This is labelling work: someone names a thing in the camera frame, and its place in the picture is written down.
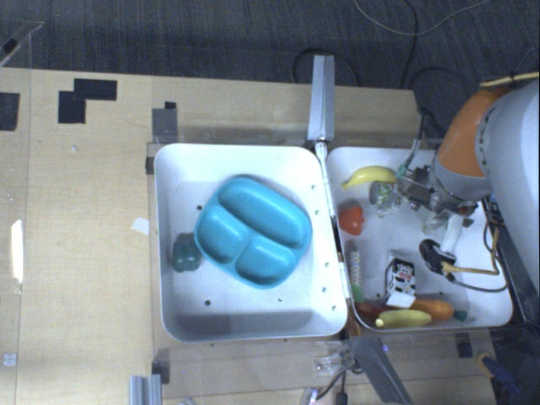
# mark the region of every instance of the green vegetable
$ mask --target green vegetable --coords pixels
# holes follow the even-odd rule
[[[178,272],[192,272],[201,264],[199,251],[193,234],[180,234],[172,246],[172,267]]]
[[[358,303],[364,301],[364,291],[360,288],[360,285],[357,283],[351,283],[351,292],[353,293],[353,300]]]
[[[456,310],[454,312],[454,318],[456,318],[459,321],[465,321],[467,319],[467,311],[466,310]]]

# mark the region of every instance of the wooden countertop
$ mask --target wooden countertop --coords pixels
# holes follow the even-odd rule
[[[20,92],[20,122],[30,111],[31,121],[30,135],[17,138],[29,139],[30,147],[23,292],[4,293],[0,301],[4,326],[20,308],[19,361],[0,372],[0,387],[6,387],[0,388],[0,402],[127,403],[130,375],[149,375],[153,359],[149,238],[132,229],[137,218],[149,216],[144,163],[152,108],[176,102],[186,138],[209,127],[215,137],[231,134],[232,127],[248,133],[255,128],[270,138],[302,137],[310,86],[2,71],[0,91]],[[86,124],[58,124],[58,92],[73,90],[75,78],[114,79],[117,99],[88,100]],[[346,143],[408,148],[417,132],[412,92],[337,87],[335,104],[337,138]],[[6,151],[10,133],[16,132],[0,132]],[[3,353],[16,347],[7,330],[0,329]],[[489,340],[479,343],[488,347]],[[433,362],[417,357],[419,365]],[[494,403],[491,385],[471,369],[472,359],[452,365],[452,377],[404,384],[418,403]],[[380,403],[366,381],[348,392],[351,405]],[[301,394],[267,391],[195,401],[296,404]],[[332,403],[330,395],[321,403]]]

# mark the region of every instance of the red tomato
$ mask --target red tomato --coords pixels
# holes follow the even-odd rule
[[[364,210],[360,206],[345,208],[337,216],[339,228],[352,235],[360,235],[364,223]]]

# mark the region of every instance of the black tape square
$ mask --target black tape square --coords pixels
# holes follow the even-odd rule
[[[19,93],[0,93],[0,131],[17,129],[19,102]]]
[[[116,85],[117,82],[114,80],[76,78],[75,99],[116,100]]]
[[[75,98],[73,91],[58,94],[58,123],[85,123],[86,101]]]
[[[473,356],[473,346],[471,339],[466,332],[456,333],[457,355],[460,359],[470,359]]]

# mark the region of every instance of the gray carpet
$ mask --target gray carpet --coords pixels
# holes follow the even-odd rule
[[[359,1],[383,23],[413,30],[401,0]],[[480,0],[408,1],[424,30]],[[446,127],[480,80],[537,69],[539,4],[494,0],[420,36],[405,86],[426,66],[459,73],[430,71],[412,85]],[[412,45],[364,18],[353,0],[0,0],[0,14],[45,21],[37,68],[290,82],[294,57],[315,47],[337,56],[338,84],[397,88]],[[310,81],[308,57],[295,69],[300,82]]]

